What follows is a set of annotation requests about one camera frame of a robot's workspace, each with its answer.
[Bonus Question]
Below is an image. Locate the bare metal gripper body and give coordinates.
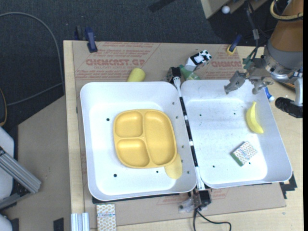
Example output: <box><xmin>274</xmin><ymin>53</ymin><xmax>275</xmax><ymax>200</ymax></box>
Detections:
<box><xmin>244</xmin><ymin>57</ymin><xmax>290</xmax><ymax>84</ymax></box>

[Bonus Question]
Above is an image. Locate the blue and white bottle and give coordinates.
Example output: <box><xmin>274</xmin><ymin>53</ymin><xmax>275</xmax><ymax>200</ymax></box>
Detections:
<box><xmin>264</xmin><ymin>86</ymin><xmax>275</xmax><ymax>103</ymax></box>

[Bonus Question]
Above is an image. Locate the yellow banana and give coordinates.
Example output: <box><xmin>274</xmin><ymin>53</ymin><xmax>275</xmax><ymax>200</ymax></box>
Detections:
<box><xmin>245</xmin><ymin>101</ymin><xmax>264</xmax><ymax>135</ymax></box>

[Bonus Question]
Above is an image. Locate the black and white carton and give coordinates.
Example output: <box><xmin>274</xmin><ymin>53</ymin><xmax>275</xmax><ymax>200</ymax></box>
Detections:
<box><xmin>184</xmin><ymin>49</ymin><xmax>213</xmax><ymax>72</ymax></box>

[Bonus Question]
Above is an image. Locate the green bottle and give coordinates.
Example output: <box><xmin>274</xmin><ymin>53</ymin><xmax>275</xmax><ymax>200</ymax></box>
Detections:
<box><xmin>179</xmin><ymin>64</ymin><xmax>202</xmax><ymax>80</ymax></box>

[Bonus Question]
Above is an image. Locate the white plastic tray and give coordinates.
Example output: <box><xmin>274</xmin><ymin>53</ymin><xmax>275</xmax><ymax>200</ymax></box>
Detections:
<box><xmin>79</xmin><ymin>81</ymin><xmax>198</xmax><ymax>201</ymax></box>
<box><xmin>180</xmin><ymin>79</ymin><xmax>293</xmax><ymax>189</ymax></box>

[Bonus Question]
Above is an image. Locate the thin black and white rod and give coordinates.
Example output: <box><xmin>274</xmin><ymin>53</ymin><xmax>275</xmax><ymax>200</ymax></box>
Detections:
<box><xmin>173</xmin><ymin>77</ymin><xmax>204</xmax><ymax>190</ymax></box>

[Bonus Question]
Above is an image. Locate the yellow patterned packet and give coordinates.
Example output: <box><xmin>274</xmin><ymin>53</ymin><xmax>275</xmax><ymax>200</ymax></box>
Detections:
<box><xmin>96</xmin><ymin>203</ymin><xmax>117</xmax><ymax>231</ymax></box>
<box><xmin>230</xmin><ymin>141</ymin><xmax>258</xmax><ymax>167</ymax></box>

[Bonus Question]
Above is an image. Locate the yellow divided plate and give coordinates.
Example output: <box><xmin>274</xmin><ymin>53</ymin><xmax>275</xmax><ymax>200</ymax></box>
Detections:
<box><xmin>113</xmin><ymin>108</ymin><xmax>178</xmax><ymax>169</ymax></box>

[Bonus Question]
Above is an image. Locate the yellow cylinder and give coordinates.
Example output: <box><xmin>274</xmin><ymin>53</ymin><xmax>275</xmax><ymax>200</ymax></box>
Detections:
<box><xmin>127</xmin><ymin>67</ymin><xmax>146</xmax><ymax>83</ymax></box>
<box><xmin>164</xmin><ymin>153</ymin><xmax>183</xmax><ymax>180</ymax></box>

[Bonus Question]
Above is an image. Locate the brown cardboard board, red print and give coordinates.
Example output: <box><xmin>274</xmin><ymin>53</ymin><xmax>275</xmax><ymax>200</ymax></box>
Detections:
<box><xmin>72</xmin><ymin>41</ymin><xmax>287</xmax><ymax>226</ymax></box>

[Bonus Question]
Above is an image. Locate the black cylinder on white bracket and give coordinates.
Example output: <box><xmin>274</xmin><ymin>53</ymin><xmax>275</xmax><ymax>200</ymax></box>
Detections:
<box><xmin>275</xmin><ymin>77</ymin><xmax>303</xmax><ymax>119</ymax></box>

